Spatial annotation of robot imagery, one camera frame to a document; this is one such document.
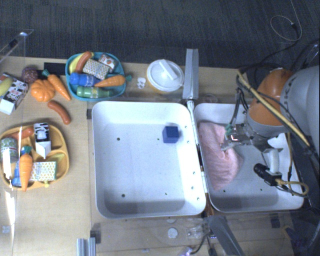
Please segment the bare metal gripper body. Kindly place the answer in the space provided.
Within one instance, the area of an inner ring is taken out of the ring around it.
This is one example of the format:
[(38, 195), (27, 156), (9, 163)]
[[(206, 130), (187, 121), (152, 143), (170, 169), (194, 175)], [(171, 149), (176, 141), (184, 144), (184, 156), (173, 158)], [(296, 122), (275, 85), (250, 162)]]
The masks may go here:
[(235, 146), (252, 144), (250, 137), (246, 134), (246, 126), (244, 123), (235, 125), (229, 123), (225, 127), (225, 140), (234, 142)]

